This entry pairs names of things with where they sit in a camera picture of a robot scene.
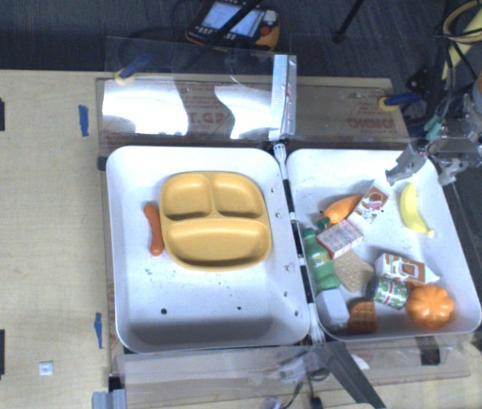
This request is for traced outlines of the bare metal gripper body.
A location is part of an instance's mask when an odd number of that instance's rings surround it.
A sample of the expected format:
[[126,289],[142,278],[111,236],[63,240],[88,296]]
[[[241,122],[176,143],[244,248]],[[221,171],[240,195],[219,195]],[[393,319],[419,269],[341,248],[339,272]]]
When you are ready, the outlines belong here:
[[427,145],[428,154],[440,160],[482,161],[482,120],[478,117],[447,119]]

